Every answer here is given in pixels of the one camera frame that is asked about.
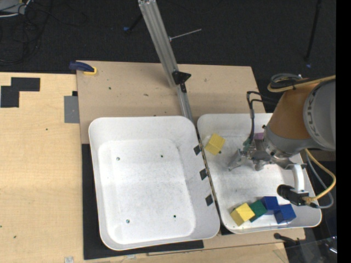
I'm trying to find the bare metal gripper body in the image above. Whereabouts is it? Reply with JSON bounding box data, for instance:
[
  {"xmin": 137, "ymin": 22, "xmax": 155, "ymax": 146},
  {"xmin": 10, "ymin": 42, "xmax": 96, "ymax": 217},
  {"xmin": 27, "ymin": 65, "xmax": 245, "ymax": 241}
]
[{"xmin": 247, "ymin": 139, "xmax": 297, "ymax": 170}]

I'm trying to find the white plastic tray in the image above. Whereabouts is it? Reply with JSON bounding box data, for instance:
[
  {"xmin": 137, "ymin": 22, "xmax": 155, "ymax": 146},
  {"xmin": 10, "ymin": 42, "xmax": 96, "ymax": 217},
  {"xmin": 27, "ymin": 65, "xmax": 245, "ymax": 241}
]
[
  {"xmin": 88, "ymin": 116, "xmax": 221, "ymax": 251},
  {"xmin": 196, "ymin": 113, "xmax": 322, "ymax": 235}
]

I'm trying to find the yellow cube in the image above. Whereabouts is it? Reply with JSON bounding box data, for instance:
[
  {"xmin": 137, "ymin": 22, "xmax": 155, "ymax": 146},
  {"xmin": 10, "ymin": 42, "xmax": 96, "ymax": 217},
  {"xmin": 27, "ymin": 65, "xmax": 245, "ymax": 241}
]
[
  {"xmin": 229, "ymin": 202, "xmax": 256, "ymax": 227},
  {"xmin": 204, "ymin": 133, "xmax": 227, "ymax": 156}
]

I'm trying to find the blue cube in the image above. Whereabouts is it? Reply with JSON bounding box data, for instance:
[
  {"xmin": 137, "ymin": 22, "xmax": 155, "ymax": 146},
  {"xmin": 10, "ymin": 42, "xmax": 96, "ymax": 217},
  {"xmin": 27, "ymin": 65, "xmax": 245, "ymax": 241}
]
[
  {"xmin": 274, "ymin": 203, "xmax": 297, "ymax": 225},
  {"xmin": 260, "ymin": 196, "xmax": 280, "ymax": 216}
]

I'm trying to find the green cube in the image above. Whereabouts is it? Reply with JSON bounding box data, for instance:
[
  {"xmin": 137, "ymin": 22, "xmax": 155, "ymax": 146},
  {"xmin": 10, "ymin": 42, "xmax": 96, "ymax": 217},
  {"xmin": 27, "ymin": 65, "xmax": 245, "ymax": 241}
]
[{"xmin": 248, "ymin": 200, "xmax": 268, "ymax": 223}]

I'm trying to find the pale wood board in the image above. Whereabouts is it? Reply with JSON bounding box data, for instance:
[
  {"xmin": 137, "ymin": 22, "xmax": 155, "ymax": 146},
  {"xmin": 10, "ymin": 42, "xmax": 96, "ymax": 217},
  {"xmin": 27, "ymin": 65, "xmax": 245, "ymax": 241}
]
[{"xmin": 76, "ymin": 61, "xmax": 307, "ymax": 257}]

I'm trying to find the black cylinder on white bracket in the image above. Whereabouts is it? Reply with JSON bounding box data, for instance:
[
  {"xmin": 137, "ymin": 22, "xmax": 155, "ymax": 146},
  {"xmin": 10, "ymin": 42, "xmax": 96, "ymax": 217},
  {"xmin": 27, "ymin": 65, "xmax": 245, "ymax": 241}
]
[{"xmin": 276, "ymin": 163, "xmax": 310, "ymax": 207}]

